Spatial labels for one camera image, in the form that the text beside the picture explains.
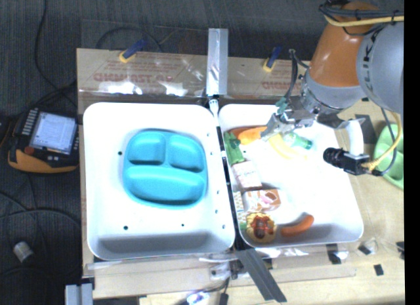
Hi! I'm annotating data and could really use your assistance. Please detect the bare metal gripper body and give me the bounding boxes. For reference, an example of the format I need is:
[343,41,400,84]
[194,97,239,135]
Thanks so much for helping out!
[278,92,322,131]

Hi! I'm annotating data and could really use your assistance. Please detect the pink and white carton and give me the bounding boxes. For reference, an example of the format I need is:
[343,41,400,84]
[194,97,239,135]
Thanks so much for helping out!
[230,160,264,193]

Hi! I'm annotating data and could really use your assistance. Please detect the clear green bottle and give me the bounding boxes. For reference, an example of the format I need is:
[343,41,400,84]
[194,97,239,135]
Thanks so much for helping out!
[283,132,314,151]

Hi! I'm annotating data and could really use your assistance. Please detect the blue divided plate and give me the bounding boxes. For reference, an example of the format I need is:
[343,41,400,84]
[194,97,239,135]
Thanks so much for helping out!
[121,128,209,211]

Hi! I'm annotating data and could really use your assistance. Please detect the brown and white carton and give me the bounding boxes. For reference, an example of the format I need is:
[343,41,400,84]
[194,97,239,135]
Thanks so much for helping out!
[241,188,283,213]

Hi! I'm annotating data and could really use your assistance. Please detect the yellow banana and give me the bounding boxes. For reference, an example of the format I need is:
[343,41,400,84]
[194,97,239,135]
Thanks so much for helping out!
[268,134,308,161]

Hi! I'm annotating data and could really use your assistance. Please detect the white plastic tray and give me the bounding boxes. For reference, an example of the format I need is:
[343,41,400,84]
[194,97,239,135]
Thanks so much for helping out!
[82,101,237,262]
[217,103,365,249]

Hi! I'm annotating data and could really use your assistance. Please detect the orange sausage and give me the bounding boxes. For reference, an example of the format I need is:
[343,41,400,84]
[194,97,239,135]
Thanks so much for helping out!
[279,214,316,237]

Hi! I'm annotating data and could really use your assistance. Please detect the black cylinder on white bracket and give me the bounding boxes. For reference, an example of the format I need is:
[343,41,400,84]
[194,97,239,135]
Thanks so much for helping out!
[322,117,371,176]

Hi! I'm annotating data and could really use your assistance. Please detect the green and white packet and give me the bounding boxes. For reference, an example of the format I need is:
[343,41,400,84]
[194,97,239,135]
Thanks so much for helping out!
[232,191,247,230]

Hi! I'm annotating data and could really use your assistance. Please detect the orange carrot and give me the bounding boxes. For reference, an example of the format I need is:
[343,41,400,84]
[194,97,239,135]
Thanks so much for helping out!
[228,126,269,146]

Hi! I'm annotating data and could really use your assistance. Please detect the brown cardboard board, red print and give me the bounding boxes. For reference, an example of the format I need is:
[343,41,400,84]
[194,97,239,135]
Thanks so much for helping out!
[75,47,405,299]

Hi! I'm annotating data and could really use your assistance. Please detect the small grey can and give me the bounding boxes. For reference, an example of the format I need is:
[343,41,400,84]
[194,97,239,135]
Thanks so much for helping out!
[12,240,35,263]

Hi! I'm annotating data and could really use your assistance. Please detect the yellow pizza slice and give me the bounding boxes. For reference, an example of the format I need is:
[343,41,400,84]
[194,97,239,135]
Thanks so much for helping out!
[245,211,278,244]

